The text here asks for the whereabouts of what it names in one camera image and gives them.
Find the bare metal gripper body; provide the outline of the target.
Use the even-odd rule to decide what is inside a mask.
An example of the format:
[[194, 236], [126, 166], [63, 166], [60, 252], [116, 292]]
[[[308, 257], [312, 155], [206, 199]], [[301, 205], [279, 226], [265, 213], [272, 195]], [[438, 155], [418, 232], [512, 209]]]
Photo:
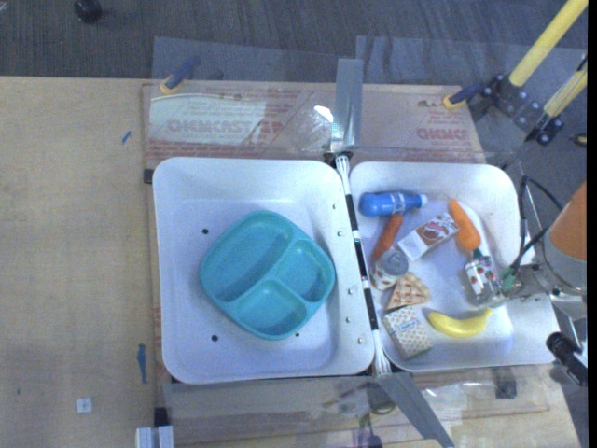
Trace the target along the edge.
[[544, 295], [558, 315], [569, 318], [587, 316], [586, 290], [575, 287], [563, 276], [556, 274], [546, 262], [521, 265], [517, 271], [511, 268], [502, 274], [503, 290], [510, 299]]

